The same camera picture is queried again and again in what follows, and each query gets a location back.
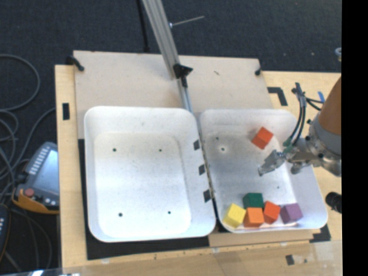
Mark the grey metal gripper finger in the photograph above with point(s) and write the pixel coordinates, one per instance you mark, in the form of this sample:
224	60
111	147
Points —
267	161
277	161

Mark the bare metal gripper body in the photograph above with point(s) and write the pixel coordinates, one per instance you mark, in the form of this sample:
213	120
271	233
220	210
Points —
312	154

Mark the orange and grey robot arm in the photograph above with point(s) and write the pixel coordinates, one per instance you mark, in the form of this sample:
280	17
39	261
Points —
332	116

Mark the dark orange cube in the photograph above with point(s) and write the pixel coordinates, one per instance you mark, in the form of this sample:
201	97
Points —
271	211
262	138

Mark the white plastic tray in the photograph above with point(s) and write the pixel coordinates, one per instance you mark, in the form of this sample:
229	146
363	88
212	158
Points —
141	183
241	174

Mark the green cube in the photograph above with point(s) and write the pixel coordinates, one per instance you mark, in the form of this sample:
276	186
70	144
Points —
253	199

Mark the purple cube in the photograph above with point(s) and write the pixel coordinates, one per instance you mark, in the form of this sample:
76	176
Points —
291	213

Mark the light orange cube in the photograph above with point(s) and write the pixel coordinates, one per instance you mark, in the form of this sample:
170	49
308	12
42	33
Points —
253	217

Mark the yellow cube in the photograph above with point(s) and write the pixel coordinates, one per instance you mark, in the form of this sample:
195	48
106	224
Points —
234	215

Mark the pale flat board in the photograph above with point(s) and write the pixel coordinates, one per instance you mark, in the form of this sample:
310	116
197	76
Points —
129	79

